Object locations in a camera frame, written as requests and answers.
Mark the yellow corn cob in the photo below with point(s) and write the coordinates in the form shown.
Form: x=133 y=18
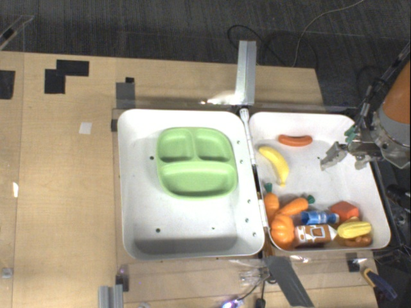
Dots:
x=354 y=229

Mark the red sausage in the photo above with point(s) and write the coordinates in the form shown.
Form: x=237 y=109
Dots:
x=295 y=140

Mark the orange carrot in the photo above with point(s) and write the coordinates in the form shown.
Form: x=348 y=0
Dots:
x=295 y=206
x=271 y=204

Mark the white plastic tray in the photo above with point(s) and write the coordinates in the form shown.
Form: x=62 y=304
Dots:
x=321 y=184
x=180 y=217

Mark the blue and white bottle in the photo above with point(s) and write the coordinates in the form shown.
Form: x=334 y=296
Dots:
x=318 y=217

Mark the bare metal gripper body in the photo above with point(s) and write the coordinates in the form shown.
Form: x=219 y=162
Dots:
x=385 y=149

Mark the orange pumpkin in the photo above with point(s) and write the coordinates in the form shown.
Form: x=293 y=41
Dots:
x=282 y=231

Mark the brown and white carton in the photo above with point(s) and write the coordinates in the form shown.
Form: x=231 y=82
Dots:
x=313 y=234

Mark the green divided plate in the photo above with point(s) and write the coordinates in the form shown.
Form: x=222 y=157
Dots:
x=196 y=175

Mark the red-orange cube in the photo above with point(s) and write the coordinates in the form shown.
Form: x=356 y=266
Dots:
x=345 y=211

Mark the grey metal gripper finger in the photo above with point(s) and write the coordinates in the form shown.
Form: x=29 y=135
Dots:
x=361 y=163
x=334 y=155

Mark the yellow banana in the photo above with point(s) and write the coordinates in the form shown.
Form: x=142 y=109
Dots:
x=277 y=164

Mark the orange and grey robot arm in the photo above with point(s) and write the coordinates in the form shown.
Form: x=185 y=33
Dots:
x=398 y=104

